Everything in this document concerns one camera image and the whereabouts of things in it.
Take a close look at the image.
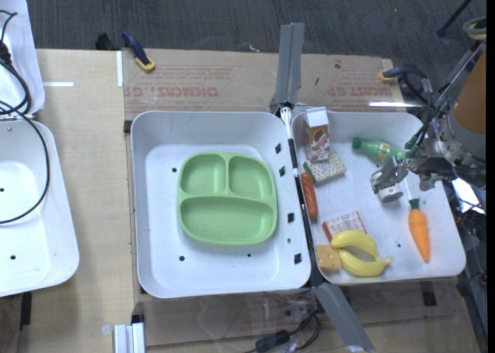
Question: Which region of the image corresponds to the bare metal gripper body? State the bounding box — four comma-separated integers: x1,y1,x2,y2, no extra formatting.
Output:
406,130,487,191

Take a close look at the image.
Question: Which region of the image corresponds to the brown cardboard board, red print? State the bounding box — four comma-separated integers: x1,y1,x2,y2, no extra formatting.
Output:
121,47,467,347

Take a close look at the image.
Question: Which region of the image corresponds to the white plastic tray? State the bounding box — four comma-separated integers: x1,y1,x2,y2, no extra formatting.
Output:
0,118,80,298
130,110,312,300
0,0,46,117
290,109,467,286

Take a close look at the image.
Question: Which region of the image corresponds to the patterned flat packet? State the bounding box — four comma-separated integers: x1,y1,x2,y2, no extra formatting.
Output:
302,151,347,186

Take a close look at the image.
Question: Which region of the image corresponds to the green divided plate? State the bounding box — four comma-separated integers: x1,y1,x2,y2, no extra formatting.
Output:
176,152,278,246

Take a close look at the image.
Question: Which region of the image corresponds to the small white can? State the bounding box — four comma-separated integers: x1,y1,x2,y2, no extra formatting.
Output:
377,183,405,204

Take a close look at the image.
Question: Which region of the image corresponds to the yellow banana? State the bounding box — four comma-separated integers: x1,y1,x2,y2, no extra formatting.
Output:
330,229,392,278

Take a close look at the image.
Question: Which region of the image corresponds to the green plastic bottle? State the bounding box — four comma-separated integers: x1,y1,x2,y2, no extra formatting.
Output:
351,137,408,165

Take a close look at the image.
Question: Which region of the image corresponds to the orange carrot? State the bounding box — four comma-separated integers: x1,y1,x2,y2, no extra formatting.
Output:
408,198,432,264

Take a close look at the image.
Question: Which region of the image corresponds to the yellow cheese block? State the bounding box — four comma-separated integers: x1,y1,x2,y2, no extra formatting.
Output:
315,243,343,273

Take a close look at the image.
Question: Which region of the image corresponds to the orange sausage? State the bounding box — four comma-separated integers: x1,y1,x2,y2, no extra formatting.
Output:
300,172,319,221

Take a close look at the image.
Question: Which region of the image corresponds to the orange and white packet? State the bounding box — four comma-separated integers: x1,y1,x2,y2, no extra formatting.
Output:
322,211,368,242

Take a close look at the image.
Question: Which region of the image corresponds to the white and orange carton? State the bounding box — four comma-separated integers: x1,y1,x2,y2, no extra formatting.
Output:
302,106,332,163

